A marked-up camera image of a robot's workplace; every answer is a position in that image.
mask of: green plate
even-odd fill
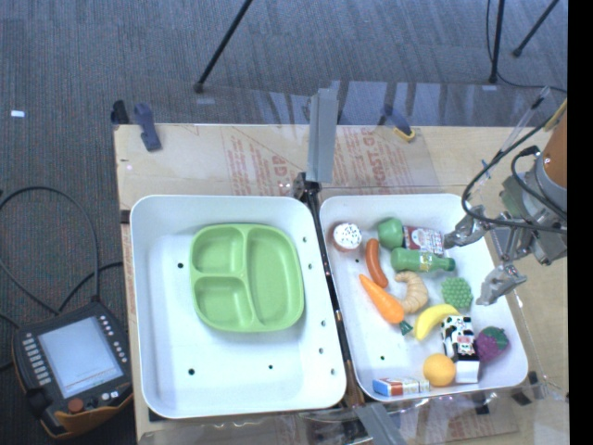
[[[305,306],[297,250],[266,224],[200,229],[190,249],[190,279],[197,315],[224,331],[285,329]]]

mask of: gray carpet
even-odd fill
[[[391,90],[407,84],[429,96],[406,113],[412,124],[513,125],[541,86],[552,90],[534,123],[566,97],[568,0],[559,1],[520,57],[511,51],[552,0],[506,0],[494,92],[488,46],[492,54],[498,0],[490,1],[487,31],[488,0],[254,0],[197,95],[193,85],[244,1],[0,0],[4,196],[30,185],[67,193],[88,212],[107,265],[121,260],[110,120],[116,100],[130,116],[135,103],[148,103],[156,122],[306,123],[302,108],[277,110],[275,98],[339,86],[344,105],[357,83]],[[486,86],[483,94],[476,89]],[[347,116],[343,123],[375,122],[361,107]],[[0,259],[55,307],[93,270],[82,214],[55,193],[11,199],[0,211],[0,233]],[[126,324],[122,269],[109,268],[100,279],[103,301]],[[65,310],[92,294],[87,281]],[[2,270],[0,299],[19,324],[51,316]],[[10,359],[13,331],[0,320],[2,363]],[[52,442],[28,412],[12,368],[0,373],[0,410],[0,443]],[[71,443],[134,442],[129,407]]]

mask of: metal leg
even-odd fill
[[[529,43],[529,40],[531,40],[531,37],[536,34],[537,29],[541,26],[541,24],[544,22],[544,20],[548,17],[549,12],[552,11],[552,9],[556,6],[556,4],[558,3],[559,0],[552,0],[552,2],[549,4],[548,8],[546,8],[546,11],[544,13],[542,13],[541,17],[539,17],[539,20],[537,21],[537,23],[534,25],[534,27],[531,29],[531,31],[529,32],[529,34],[527,34],[527,36],[525,36],[525,39],[521,42],[521,44],[519,44],[514,50],[513,50],[513,54],[517,57],[519,57],[521,55],[521,53],[523,52],[523,49],[525,48],[525,46],[527,45],[527,43]]]
[[[197,93],[202,92],[204,83],[206,82],[207,77],[209,76],[210,72],[214,69],[214,65],[216,64],[216,61],[218,61],[219,57],[222,54],[222,51],[224,51],[224,48],[229,43],[229,40],[233,36],[233,33],[236,30],[237,26],[239,26],[241,19],[243,18],[243,16],[249,9],[249,6],[251,5],[252,1],[253,0],[245,0],[243,5],[239,9],[239,13],[237,13],[237,16],[234,18],[233,23],[231,24],[229,30],[224,35],[224,38],[222,38],[221,44],[219,44],[219,47],[216,49],[214,56],[212,57],[212,59],[210,60],[208,65],[206,66],[206,69],[204,70],[204,72],[202,73],[202,76],[200,77],[198,82],[194,84],[194,91],[196,91]]]
[[[494,55],[492,57],[492,71],[488,80],[495,83],[498,80],[498,53],[500,52],[500,34],[502,33],[502,16],[504,15],[505,0],[498,0],[497,32],[494,37]]]

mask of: white tray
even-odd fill
[[[224,332],[198,318],[190,243],[213,223],[265,223],[295,243],[305,309],[285,330]],[[313,218],[290,197],[151,196],[132,208],[142,392],[167,418],[320,409],[346,390]]]
[[[481,239],[469,246],[447,251],[447,255],[457,262],[455,272],[422,274],[429,291],[429,305],[443,303],[440,289],[445,278],[452,275],[465,278],[473,291],[474,301],[470,311],[473,331],[477,335],[486,326],[504,328],[511,343],[510,348],[493,362],[482,365],[478,383],[454,383],[445,388],[431,388],[428,393],[393,397],[383,396],[372,389],[372,381],[382,377],[423,378],[424,359],[444,350],[438,326],[428,337],[419,341],[412,333],[403,337],[397,326],[388,324],[380,316],[359,280],[359,273],[369,276],[364,260],[366,241],[370,237],[378,237],[377,224],[389,217],[399,218],[404,225],[429,227],[446,234],[455,228],[464,215],[461,198],[449,194],[336,196],[322,203],[322,230],[356,377],[364,392],[378,401],[402,401],[512,387],[521,383],[527,374],[527,357],[506,298],[498,299],[489,306],[475,304],[475,299],[480,296],[482,282],[494,269],[486,241]],[[357,251],[345,254],[332,245],[331,228],[340,222],[359,226],[362,243]],[[381,248],[380,252],[381,266],[389,278],[387,291],[403,299],[406,285],[395,281],[388,249]],[[414,325],[417,315],[406,315],[406,321]]]

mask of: black cable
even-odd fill
[[[84,208],[81,206],[81,204],[76,201],[74,198],[70,197],[69,195],[67,195],[66,193],[49,187],[49,186],[43,186],[43,185],[34,185],[34,186],[26,186],[24,188],[18,189],[16,191],[13,191],[12,193],[10,193],[8,196],[6,196],[2,201],[0,201],[0,210],[2,210],[2,208],[5,206],[5,204],[12,199],[13,197],[16,197],[17,195],[20,195],[21,193],[25,193],[27,191],[34,191],[34,190],[45,190],[45,191],[50,191],[52,193],[57,193],[58,195],[61,195],[63,197],[65,197],[68,201],[70,201],[71,203],[73,203],[82,213],[82,215],[84,216],[85,220],[87,221],[89,228],[91,230],[91,234],[93,235],[93,246],[94,246],[94,264],[95,264],[95,300],[99,300],[99,247],[98,247],[98,240],[97,240],[97,236],[96,236],[96,232],[95,232],[95,228],[93,227],[93,223],[91,222],[91,218],[89,217],[89,215],[87,214],[87,212],[84,210]],[[47,308],[49,311],[51,311],[53,314],[55,315],[59,315],[60,314],[60,310],[58,309],[56,310],[54,307],[52,307],[51,305],[49,305],[48,303],[45,303],[43,300],[39,299],[38,297],[36,297],[27,287],[25,287],[21,282],[19,282],[17,280],[17,278],[12,274],[12,272],[10,272],[8,270],[8,268],[6,267],[6,265],[2,262],[2,260],[0,259],[0,267],[6,272],[6,274],[8,275],[8,277],[10,277],[10,280],[12,280],[23,292],[25,292],[27,295],[29,295],[29,297],[31,297],[32,299],[34,299],[35,301],[37,301],[39,304],[41,304],[42,306],[44,306],[45,308]]]
[[[115,261],[115,262],[111,262],[108,263],[106,265],[102,265],[101,267],[99,267],[99,271],[104,271],[105,269],[110,269],[112,267],[119,267],[123,265],[122,261]],[[70,292],[69,294],[66,296],[66,298],[64,299],[64,301],[62,302],[62,304],[60,305],[60,307],[58,308],[59,311],[62,311],[62,309],[66,306],[66,304],[68,303],[68,301],[70,300],[70,298],[72,297],[72,295],[74,295],[74,293],[81,287],[84,285],[84,283],[89,280],[93,275],[95,275],[95,273],[89,273],[86,277],[84,277]],[[7,320],[8,322],[10,322],[13,326],[15,326],[17,329],[20,329],[20,324],[18,324],[15,320],[13,320],[11,317],[9,317],[6,313],[4,313],[3,311],[0,311],[0,318],[3,318],[5,320]],[[12,361],[8,361],[5,362],[4,364],[0,365],[0,372],[5,371],[6,369],[10,368],[12,365],[14,365],[14,363]]]
[[[556,228],[547,227],[547,226],[540,226],[537,224],[530,224],[528,222],[514,222],[514,221],[505,221],[505,220],[487,218],[486,216],[482,216],[481,214],[471,211],[471,209],[467,206],[467,201],[470,198],[472,188],[477,183],[477,181],[488,170],[490,170],[494,165],[499,163],[502,158],[504,158],[507,154],[509,154],[509,152],[512,152],[517,146],[522,144],[529,137],[531,137],[535,133],[539,132],[546,125],[546,123],[547,123],[547,121],[545,123],[538,125],[536,128],[532,129],[529,133],[527,133],[522,138],[517,140],[514,144],[509,146],[509,148],[507,148],[506,150],[504,150],[502,152],[499,152],[494,158],[492,158],[492,161],[487,163],[486,166],[478,174],[476,174],[474,176],[474,178],[465,187],[465,189],[463,190],[463,194],[461,195],[461,206],[463,207],[463,210],[467,214],[469,214],[473,218],[477,219],[478,221],[482,221],[483,223],[491,223],[491,224],[495,224],[495,225],[508,226],[508,227],[523,227],[525,229],[530,229],[532,231],[545,231],[545,232],[554,233],[554,234],[567,235],[566,229],[556,229]]]
[[[558,206],[556,206],[554,203],[552,203],[551,201],[549,201],[548,199],[542,197],[539,195],[539,193],[537,193],[535,190],[531,189],[527,183],[523,180],[523,178],[521,176],[519,176],[519,173],[516,170],[516,164],[517,164],[517,160],[521,157],[526,157],[527,155],[534,155],[535,153],[539,152],[539,148],[537,148],[537,146],[530,146],[528,148],[526,148],[525,150],[522,150],[520,153],[518,153],[517,155],[515,155],[512,158],[512,162],[511,162],[511,173],[513,178],[515,179],[515,181],[517,182],[517,184],[527,193],[529,193],[532,197],[534,197],[535,199],[537,199],[541,204],[543,204],[544,206],[546,206],[547,208],[549,208],[550,210],[554,211],[559,218],[561,218],[563,221],[567,221],[566,217],[566,213],[564,211],[562,211]]]
[[[490,58],[490,62],[493,61],[494,57],[492,56],[492,49],[490,48],[490,30],[489,30],[489,22],[490,22],[490,4],[491,4],[492,0],[488,0],[487,4],[486,4],[486,47],[488,48],[488,57]],[[502,77],[502,75],[500,74],[500,72],[498,71],[497,68],[497,76],[499,76],[499,78],[506,84],[508,85],[512,85],[514,87],[522,87],[523,89],[543,89],[544,87],[546,87],[545,85],[529,85],[529,84],[517,84],[517,83],[511,83],[510,81],[507,81],[505,78]],[[550,89],[553,89],[555,91],[561,92],[563,94],[568,94],[568,91],[566,89],[562,89],[561,87],[556,87],[556,86],[548,86]]]

